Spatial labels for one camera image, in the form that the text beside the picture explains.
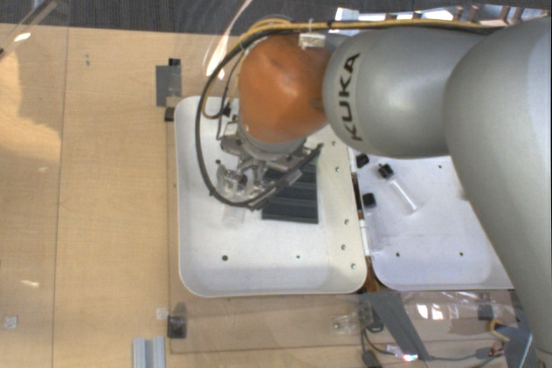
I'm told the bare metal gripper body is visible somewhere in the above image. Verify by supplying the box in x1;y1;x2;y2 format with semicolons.
218;136;323;198

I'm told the clear plastic bottle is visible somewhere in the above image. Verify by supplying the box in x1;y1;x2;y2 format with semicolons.
215;165;250;203
331;304;374;335

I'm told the white plastic tray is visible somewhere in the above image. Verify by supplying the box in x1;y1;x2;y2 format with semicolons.
348;146;515;292
173;95;368;298

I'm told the black cylinder on white bracket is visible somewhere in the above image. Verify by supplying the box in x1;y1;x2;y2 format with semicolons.
250;144;323;225

